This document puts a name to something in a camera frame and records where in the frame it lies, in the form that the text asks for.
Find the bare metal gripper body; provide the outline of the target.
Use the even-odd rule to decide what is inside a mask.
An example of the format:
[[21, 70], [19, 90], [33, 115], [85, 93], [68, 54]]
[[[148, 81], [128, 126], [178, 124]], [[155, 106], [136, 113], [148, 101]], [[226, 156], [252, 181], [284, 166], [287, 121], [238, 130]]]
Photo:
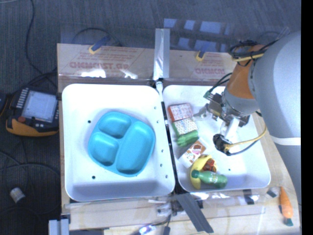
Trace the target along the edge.
[[239, 127], [248, 124], [250, 116], [244, 115], [229, 106], [223, 95], [207, 93], [206, 98], [209, 100], [207, 106], [208, 112], [218, 115], [219, 118], [225, 122], [226, 126], [228, 126], [233, 119], [239, 121]]

